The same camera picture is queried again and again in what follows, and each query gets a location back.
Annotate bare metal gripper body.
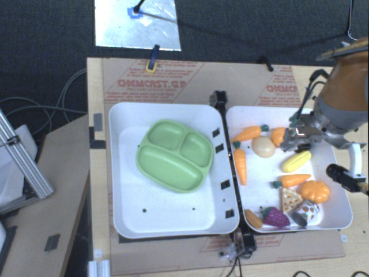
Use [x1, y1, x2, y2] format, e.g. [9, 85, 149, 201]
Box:
[291, 119, 329, 145]

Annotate small orange toy fruit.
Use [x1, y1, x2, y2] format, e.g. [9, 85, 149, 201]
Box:
[270, 126, 287, 148]

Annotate yellow corn cob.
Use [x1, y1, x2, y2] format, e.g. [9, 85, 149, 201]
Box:
[282, 150, 312, 174]

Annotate beige egg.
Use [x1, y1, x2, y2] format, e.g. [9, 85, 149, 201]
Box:
[251, 135, 276, 159]

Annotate orange carrot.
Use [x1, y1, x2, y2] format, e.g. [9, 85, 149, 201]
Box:
[272, 173, 312, 189]
[232, 140, 248, 186]
[230, 124, 270, 144]

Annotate white plastic tray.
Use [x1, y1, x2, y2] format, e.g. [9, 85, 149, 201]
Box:
[108, 102, 241, 239]
[225, 105, 354, 233]

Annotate orange pumpkin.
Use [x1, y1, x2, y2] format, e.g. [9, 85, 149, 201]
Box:
[300, 179, 331, 204]

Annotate pizza slice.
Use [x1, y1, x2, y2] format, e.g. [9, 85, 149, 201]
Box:
[280, 186, 304, 215]

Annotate thin black rod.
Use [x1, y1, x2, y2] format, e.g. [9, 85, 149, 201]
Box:
[217, 102, 252, 242]

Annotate small can with orange print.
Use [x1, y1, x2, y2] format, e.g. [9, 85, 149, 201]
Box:
[288, 199, 321, 228]

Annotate purple grapes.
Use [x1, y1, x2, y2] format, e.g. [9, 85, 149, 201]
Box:
[261, 206, 291, 229]

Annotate orange corn cob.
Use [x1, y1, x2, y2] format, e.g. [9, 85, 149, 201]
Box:
[243, 208, 264, 230]

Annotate green divided plate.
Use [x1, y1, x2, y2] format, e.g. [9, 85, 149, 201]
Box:
[135, 119, 215, 194]

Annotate brown cardboard board, red print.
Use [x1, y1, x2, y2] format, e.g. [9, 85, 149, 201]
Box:
[102, 57, 347, 275]

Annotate black cylinder on white bracket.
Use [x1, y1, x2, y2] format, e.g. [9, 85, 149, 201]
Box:
[326, 142, 368, 194]

